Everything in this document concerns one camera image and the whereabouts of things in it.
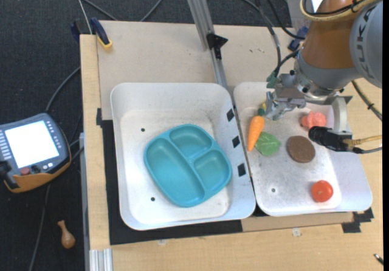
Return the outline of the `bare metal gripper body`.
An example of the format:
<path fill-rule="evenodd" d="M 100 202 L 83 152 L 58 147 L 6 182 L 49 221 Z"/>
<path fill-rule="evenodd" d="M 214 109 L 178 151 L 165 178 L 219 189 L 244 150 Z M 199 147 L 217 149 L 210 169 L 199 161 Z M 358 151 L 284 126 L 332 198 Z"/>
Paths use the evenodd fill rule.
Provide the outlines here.
<path fill-rule="evenodd" d="M 281 74 L 275 82 L 276 103 L 328 103 L 335 93 L 347 85 L 338 73 Z"/>

